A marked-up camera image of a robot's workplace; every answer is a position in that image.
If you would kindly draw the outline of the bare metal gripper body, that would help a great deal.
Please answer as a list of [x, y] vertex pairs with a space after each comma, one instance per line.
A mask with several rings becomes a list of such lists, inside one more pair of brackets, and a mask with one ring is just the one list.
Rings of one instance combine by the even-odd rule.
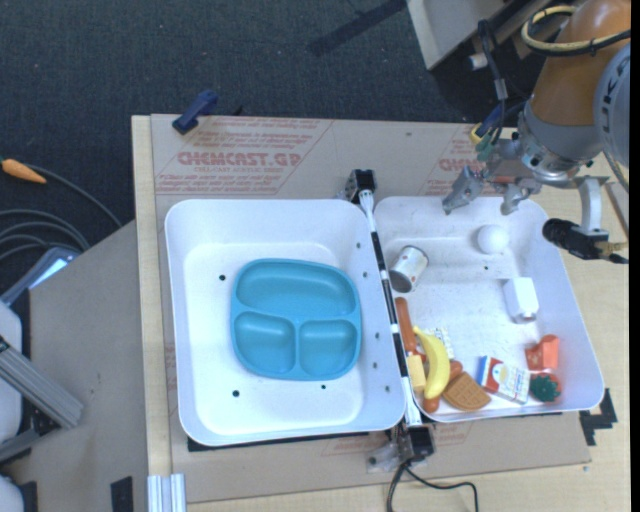
[[507, 185], [529, 188], [543, 185], [574, 188], [574, 177], [589, 159], [575, 159], [549, 150], [536, 141], [500, 139], [482, 171], [482, 177], [499, 190]]

